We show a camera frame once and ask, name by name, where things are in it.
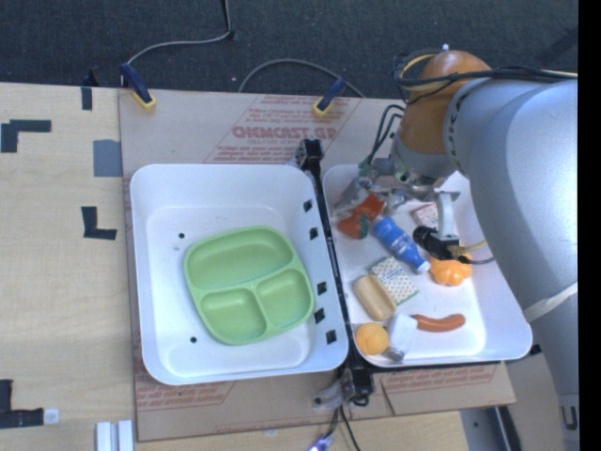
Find orange toy sausage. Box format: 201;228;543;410
410;312;468;334

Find green divided plate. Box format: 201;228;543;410
182;225;316;348

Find brown cardboard board red print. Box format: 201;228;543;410
116;86;517;443

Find orange round toy fruit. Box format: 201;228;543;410
353;322;392;357

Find green and white patterned carton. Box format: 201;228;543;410
366;256;421;306

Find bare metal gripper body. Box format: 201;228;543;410
360;157;461;203

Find red toy fruit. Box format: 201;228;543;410
336;215;373;241

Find pink and white packet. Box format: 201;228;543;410
409;202;440;230

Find blue plastic bottle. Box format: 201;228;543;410
370;214;432;275

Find white plastic tray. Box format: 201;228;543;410
130;163;350;387
322;163;534;369

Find orange toy pumpkin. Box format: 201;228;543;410
428;251;472;288

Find black cylinder on white bracket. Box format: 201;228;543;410
412;190;464;260

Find thin black and white rod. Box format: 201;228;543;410
303;156;365;381

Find tan toy bread bun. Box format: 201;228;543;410
352;273;398;322

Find black block with thin wires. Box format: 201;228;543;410
341;365;377;407
294;138;326;171

